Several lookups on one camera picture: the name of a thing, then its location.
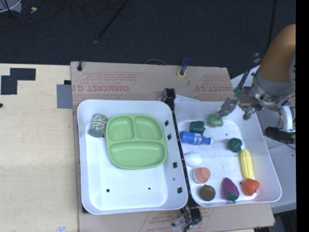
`green striped can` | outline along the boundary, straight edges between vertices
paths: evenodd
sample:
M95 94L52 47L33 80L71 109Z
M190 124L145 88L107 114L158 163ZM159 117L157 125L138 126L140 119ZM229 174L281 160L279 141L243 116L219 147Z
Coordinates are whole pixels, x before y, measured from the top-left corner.
M104 137L104 130L107 122L107 117L101 114L92 116L89 134L93 137Z

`white egg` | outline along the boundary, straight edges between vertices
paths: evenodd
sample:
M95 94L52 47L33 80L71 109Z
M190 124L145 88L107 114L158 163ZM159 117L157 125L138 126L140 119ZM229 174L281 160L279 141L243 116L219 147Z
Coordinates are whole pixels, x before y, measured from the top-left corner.
M197 168L202 164L203 158L198 152L188 152L184 155L184 161L188 166Z

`beige table surface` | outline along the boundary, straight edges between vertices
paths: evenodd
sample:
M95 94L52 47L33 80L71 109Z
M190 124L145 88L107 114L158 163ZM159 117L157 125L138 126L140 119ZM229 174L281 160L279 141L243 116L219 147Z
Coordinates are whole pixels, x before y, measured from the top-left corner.
M56 97L70 66L0 64L0 75L10 68L35 68L36 80L0 95L0 230L77 232L72 109L58 109Z

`tray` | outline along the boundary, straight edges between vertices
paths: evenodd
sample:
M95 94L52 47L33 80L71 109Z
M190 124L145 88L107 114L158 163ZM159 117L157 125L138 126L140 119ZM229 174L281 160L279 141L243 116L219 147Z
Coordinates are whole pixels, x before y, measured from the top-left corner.
M199 184L194 180L193 171L195 168L186 164L193 199L204 207L277 201L281 197L281 186L256 114L253 114L249 120L243 120L243 111L237 106L232 113L223 117L224 124L222 127L208 126L208 116L219 111L222 104L223 102L216 101L181 101L175 106L179 132L189 131L192 121L204 121L206 129L203 135L214 139L210 145L182 143L184 154L194 151L202 155L203 161L200 167L206 167L211 172L206 185L212 186L216 191L213 200L204 201L201 199L199 189L204 184ZM251 153L253 179L260 182L258 192L253 196L244 195L241 189L241 182L244 181L244 177L241 172L239 153L227 148L227 142L231 138L241 139L241 149L247 149ZM222 181L225 177L230 178L240 192L235 204L223 198Z
M166 160L152 168L121 169L110 160L106 137L89 135L92 115L140 114L160 124L167 145ZM171 109L160 101L86 100L77 109L84 208L92 214L180 209L188 201Z
M168 154L162 126L149 115L112 117L106 125L106 144L111 161L122 169L153 168Z

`red tomato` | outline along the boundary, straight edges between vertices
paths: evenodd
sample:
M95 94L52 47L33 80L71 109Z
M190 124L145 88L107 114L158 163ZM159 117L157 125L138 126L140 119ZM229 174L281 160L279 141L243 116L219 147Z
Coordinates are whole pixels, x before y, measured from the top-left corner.
M254 193L256 193L256 191L258 190L259 187L260 187L260 182L258 182L257 180L249 179L249 178L246 179L242 183L243 192L247 196L254 195Z

